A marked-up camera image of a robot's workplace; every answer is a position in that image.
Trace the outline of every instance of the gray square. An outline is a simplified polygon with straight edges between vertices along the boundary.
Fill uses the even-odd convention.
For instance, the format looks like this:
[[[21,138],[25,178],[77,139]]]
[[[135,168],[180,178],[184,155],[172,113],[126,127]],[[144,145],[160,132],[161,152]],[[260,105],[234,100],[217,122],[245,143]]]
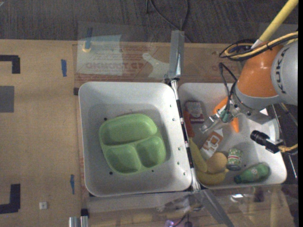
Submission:
[[[14,112],[14,86],[0,86],[0,113]]]

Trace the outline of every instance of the orange object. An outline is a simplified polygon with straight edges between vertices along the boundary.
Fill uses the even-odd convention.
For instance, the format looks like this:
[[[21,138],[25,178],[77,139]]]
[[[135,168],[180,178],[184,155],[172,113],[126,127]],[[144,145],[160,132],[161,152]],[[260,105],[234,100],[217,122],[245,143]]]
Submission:
[[[218,112],[218,110],[220,110],[226,104],[227,104],[227,97],[225,99],[223,99],[216,107],[214,107],[213,114],[216,114]],[[236,133],[239,133],[239,120],[238,120],[238,118],[234,118],[231,121],[231,125],[232,125],[233,129],[236,131]]]
[[[246,61],[237,82],[237,87],[241,93],[252,97],[277,95],[270,74],[271,65],[282,47],[282,45],[277,45]]]
[[[195,132],[193,131],[193,127],[192,127],[191,122],[190,122],[189,112],[184,111],[183,116],[184,116],[184,122],[185,122],[187,135],[188,135],[189,138],[193,138],[195,136]]]

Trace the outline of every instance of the small white cube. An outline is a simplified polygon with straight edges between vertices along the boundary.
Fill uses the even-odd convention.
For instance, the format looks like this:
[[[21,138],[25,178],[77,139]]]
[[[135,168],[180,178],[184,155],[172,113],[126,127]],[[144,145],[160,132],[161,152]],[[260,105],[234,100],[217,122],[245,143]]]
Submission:
[[[39,202],[39,209],[46,210],[47,209],[47,202]]]

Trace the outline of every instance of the banana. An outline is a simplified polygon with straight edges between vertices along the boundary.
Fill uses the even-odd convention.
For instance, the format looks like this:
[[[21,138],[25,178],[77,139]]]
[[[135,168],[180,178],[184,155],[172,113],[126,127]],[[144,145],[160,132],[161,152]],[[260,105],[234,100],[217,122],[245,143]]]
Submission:
[[[218,185],[224,181],[225,175],[228,172],[229,172],[229,170],[225,169],[224,172],[220,172],[217,174],[208,174],[208,173],[197,170],[196,175],[197,175],[198,181],[203,185]]]
[[[190,147],[191,155],[193,157],[195,168],[198,171],[207,172],[207,164],[203,159],[198,146],[193,142],[192,138],[189,138],[189,147]]]

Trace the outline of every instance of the gray carpet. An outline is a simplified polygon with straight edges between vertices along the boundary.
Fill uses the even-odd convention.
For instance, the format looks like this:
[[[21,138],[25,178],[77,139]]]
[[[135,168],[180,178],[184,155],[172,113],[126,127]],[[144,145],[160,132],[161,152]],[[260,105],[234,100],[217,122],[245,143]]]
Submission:
[[[0,39],[77,40],[86,23],[134,26],[142,41],[169,41],[173,28],[146,0],[0,0]],[[186,0],[153,0],[177,28]],[[256,38],[260,23],[269,23],[288,0],[188,0],[183,29],[194,43],[232,43]],[[298,8],[285,21],[298,24]]]

